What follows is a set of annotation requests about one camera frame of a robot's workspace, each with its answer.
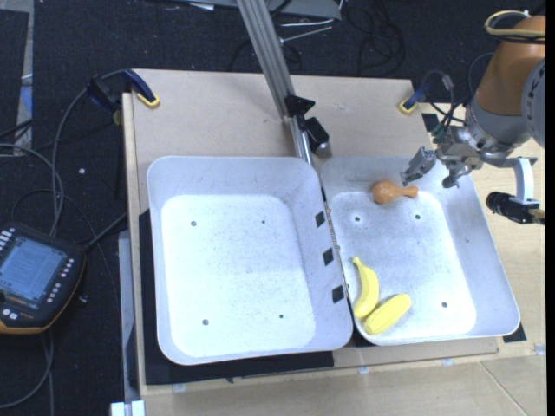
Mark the pale wood board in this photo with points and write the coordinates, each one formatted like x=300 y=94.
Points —
x=208 y=119

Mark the yellow corn cob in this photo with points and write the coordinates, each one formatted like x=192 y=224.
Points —
x=387 y=314

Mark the black cylinder on white bracket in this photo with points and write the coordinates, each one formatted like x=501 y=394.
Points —
x=524 y=184

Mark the yellow banana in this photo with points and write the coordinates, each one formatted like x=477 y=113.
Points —
x=367 y=288

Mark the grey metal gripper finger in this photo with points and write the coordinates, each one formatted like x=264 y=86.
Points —
x=455 y=176
x=418 y=163

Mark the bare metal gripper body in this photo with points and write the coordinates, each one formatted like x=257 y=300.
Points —
x=464 y=150

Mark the black block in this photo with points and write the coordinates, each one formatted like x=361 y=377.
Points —
x=316 y=133

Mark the brown toy chicken drumstick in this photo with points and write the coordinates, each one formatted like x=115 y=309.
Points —
x=386 y=192

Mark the white plastic tray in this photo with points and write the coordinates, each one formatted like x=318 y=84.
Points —
x=407 y=258
x=238 y=271

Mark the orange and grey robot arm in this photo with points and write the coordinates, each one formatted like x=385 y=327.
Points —
x=509 y=72

